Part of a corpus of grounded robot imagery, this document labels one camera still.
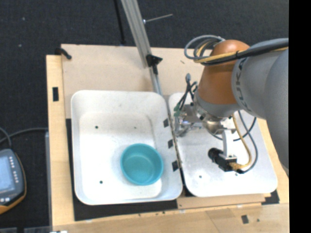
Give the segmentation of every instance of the wooden table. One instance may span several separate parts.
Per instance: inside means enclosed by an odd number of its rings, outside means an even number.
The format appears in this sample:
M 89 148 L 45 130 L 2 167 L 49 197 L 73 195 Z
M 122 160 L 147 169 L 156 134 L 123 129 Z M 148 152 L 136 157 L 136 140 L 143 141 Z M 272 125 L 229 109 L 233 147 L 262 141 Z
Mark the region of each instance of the wooden table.
M 149 73 L 139 70 L 142 83 L 115 83 L 98 87 L 105 79 L 117 79 L 120 69 L 125 70 L 123 79 L 141 65 L 137 49 L 134 47 L 62 45 L 72 55 L 72 60 L 64 56 L 47 55 L 47 91 L 50 134 L 51 164 L 51 206 L 54 230 L 74 230 L 75 232 L 289 232 L 289 180 L 282 169 L 266 122 L 259 120 L 259 126 L 278 178 L 277 192 L 280 204 L 262 206 L 261 202 L 269 194 L 224 196 L 213 198 L 185 197 L 177 199 L 178 209 L 165 212 L 111 216 L 86 221 L 75 221 L 67 129 L 65 120 L 69 116 L 68 101 L 75 90 L 152 90 Z M 152 49 L 154 55 L 162 57 L 159 64 L 159 79 L 164 95 L 180 92 L 185 87 L 185 75 L 191 73 L 192 80 L 199 80 L 202 67 L 190 62 L 183 55 L 182 49 Z M 98 68 L 113 70 L 105 73 L 101 82 L 97 82 Z M 93 82 L 86 82 L 84 71 L 97 77 Z M 53 97 L 53 90 L 58 89 L 58 100 Z M 241 216 L 247 216 L 249 222 L 243 223 Z

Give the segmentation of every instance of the device screen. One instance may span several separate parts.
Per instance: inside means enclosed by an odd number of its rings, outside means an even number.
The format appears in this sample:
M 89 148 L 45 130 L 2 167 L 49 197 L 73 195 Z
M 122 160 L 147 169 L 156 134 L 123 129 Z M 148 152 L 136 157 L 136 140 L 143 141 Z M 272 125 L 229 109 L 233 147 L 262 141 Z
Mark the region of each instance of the device screen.
M 0 157 L 0 193 L 14 190 L 14 188 L 9 158 L 2 156 Z

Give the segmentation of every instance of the robotic arm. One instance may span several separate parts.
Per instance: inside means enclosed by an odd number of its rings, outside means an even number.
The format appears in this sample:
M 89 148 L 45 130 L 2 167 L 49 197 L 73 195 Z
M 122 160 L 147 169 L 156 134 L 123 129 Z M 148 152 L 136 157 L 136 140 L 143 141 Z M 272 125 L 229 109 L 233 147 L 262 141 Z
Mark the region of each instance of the robotic arm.
M 188 47 L 202 39 L 194 49 L 193 57 L 189 56 Z M 228 161 L 225 144 L 228 130 L 223 122 L 235 111 L 245 110 L 267 120 L 279 160 L 289 175 L 288 42 L 288 39 L 275 39 L 249 47 L 240 41 L 212 35 L 190 41 L 185 47 L 185 55 L 205 68 L 193 93 L 190 78 L 186 78 L 193 103 L 184 105 L 181 101 L 175 108 L 177 136 L 182 137 L 190 129 L 202 125 L 213 135 L 222 134 L 223 156 Z M 210 56 L 203 56 L 208 48 L 212 48 Z

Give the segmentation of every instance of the teal bowl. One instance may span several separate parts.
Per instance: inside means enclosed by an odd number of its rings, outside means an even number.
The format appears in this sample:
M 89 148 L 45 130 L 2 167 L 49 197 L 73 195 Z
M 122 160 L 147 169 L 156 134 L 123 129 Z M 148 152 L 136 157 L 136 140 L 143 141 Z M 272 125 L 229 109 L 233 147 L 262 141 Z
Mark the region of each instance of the teal bowl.
M 121 155 L 123 175 L 137 185 L 155 183 L 162 176 L 163 166 L 159 152 L 143 143 L 128 146 Z

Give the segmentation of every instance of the dark background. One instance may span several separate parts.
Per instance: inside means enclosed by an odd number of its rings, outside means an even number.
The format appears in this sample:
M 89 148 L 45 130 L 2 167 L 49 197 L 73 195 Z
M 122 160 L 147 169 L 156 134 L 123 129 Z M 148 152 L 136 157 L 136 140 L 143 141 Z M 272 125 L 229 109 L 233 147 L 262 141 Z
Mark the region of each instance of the dark background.
M 127 46 L 134 41 L 118 0 Z M 152 47 L 183 48 L 215 34 L 252 45 L 289 37 L 289 0 L 138 0 Z M 62 43 L 119 45 L 113 0 L 0 0 L 0 127 L 47 127 L 45 56 Z M 6 148 L 7 143 L 0 145 Z M 0 215 L 0 229 L 49 224 L 43 132 L 13 138 L 26 172 L 25 200 Z

